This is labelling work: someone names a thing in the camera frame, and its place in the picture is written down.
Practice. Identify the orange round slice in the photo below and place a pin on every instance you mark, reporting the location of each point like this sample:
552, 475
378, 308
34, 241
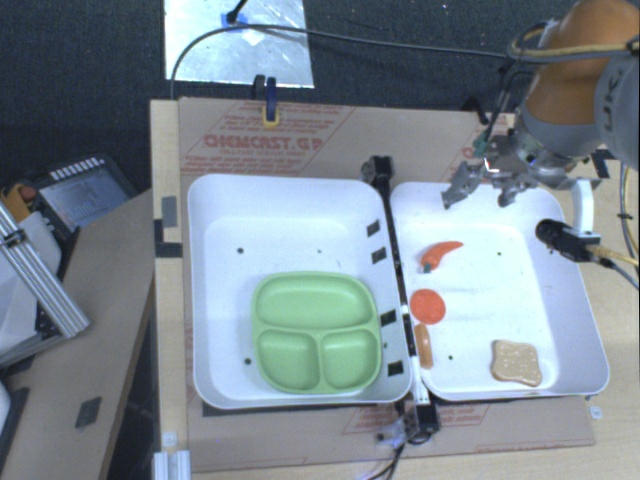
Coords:
428, 306

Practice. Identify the orange sausage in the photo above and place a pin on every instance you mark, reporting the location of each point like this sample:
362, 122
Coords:
424, 347

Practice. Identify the brown cardboard board red print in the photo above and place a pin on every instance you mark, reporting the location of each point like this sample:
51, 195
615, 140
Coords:
400, 138

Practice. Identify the tan bread slice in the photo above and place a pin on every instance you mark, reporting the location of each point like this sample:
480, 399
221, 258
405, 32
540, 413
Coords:
516, 363

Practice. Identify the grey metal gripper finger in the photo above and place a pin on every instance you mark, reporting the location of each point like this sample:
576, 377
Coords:
512, 194
462, 183

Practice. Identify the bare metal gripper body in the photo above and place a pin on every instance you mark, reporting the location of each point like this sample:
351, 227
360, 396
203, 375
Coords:
520, 165

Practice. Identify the orange carrot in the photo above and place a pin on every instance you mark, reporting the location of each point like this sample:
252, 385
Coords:
437, 254

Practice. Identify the white plastic tray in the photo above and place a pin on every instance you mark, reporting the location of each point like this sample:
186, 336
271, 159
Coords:
500, 293
280, 218

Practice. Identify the green divided plate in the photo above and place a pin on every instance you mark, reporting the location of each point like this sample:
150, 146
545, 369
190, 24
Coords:
310, 328

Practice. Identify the black cylinder on white bracket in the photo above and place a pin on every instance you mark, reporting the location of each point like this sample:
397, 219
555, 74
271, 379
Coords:
565, 238

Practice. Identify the thin black and white rod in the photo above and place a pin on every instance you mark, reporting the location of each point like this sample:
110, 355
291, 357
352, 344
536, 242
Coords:
397, 263

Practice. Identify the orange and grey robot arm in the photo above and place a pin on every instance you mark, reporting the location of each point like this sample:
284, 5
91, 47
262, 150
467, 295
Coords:
580, 68

